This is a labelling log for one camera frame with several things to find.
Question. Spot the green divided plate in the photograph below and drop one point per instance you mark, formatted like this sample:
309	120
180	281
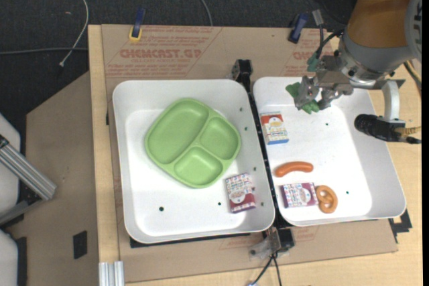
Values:
192	142

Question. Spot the orange toy sausage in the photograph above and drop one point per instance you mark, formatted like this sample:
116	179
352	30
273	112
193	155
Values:
294	168

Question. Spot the white plastic tray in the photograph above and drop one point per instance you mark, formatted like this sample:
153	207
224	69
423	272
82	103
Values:
187	211
335	150

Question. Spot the orange toy pretzel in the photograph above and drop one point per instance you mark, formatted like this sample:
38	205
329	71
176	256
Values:
326	199

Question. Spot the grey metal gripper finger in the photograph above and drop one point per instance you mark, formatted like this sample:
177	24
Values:
305	92
328	97

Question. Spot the red and white carton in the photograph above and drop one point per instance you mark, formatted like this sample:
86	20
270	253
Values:
275	128

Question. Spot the green toy broccoli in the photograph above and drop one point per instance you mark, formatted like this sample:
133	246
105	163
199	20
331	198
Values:
311	107

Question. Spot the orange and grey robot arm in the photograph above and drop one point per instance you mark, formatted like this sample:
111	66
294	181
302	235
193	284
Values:
378	23

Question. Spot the thin black rod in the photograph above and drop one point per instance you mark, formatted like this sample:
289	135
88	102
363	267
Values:
264	157

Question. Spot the brown cardboard board red print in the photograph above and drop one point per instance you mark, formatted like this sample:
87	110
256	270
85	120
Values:
174	53

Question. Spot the red patterned packet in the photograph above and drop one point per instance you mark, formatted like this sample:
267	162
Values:
240	193

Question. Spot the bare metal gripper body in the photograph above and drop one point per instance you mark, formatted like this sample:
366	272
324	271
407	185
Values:
335	75

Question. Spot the black cylinder on white bracket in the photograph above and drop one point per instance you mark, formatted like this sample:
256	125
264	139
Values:
375	126

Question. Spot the purple patterned packet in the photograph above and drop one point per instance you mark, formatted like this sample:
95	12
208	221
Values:
299	195

